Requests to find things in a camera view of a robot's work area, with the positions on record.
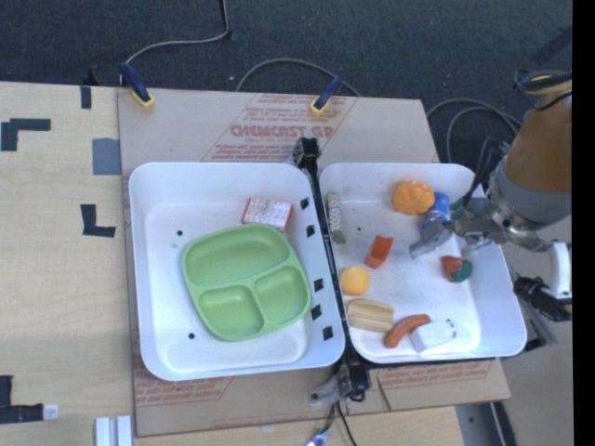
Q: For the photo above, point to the blue can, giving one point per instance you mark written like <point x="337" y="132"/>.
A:
<point x="440" y="205"/>

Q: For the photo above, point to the tan toy bread bun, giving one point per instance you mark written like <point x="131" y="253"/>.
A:
<point x="369" y="315"/>

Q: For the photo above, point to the orange and green toy carrot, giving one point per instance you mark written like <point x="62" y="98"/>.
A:
<point x="456" y="269"/>

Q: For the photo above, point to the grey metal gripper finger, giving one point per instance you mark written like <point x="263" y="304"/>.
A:
<point x="430" y="240"/>

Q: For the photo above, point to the white plastic tray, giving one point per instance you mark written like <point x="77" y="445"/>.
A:
<point x="418" y="291"/>
<point x="158" y="267"/>

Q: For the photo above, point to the yellow orange ball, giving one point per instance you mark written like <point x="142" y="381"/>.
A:
<point x="354" y="280"/>

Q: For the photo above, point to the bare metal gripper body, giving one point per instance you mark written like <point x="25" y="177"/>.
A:
<point x="488" y="223"/>

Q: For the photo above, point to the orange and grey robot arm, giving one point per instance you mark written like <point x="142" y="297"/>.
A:
<point x="539" y="156"/>

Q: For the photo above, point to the black cylinder on white bracket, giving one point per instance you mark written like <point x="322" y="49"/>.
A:
<point x="541" y="295"/>

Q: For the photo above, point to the green divided plate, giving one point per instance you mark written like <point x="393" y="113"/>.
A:
<point x="232" y="258"/>

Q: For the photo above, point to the orange toy pumpkin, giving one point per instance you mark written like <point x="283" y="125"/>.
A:
<point x="411" y="197"/>

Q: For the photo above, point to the orange red wedge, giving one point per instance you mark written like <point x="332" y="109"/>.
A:
<point x="379" y="253"/>

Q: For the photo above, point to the orange toy sausage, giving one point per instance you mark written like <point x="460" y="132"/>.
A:
<point x="404" y="329"/>

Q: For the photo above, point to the thin black rod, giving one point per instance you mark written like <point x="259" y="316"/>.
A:
<point x="328" y="249"/>

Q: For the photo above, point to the orange and white carton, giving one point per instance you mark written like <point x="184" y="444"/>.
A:
<point x="267" y="213"/>

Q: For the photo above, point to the brown cardboard board red print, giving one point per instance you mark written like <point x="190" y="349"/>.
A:
<point x="186" y="128"/>

